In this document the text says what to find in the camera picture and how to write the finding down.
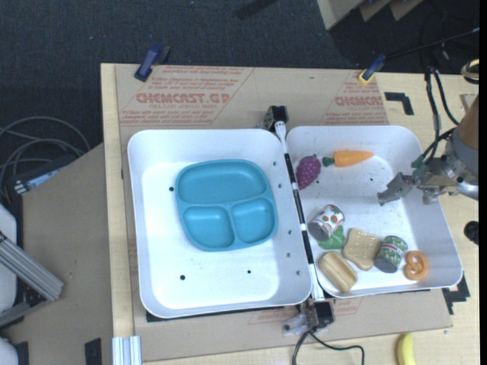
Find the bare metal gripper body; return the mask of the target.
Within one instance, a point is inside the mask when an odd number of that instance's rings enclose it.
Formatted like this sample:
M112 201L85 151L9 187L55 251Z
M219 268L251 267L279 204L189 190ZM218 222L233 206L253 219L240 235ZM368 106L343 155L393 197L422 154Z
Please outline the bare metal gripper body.
M457 155L442 155L428 163L420 156L412 162L415 185L420 189L438 189L440 195L464 195L479 200L479 162Z

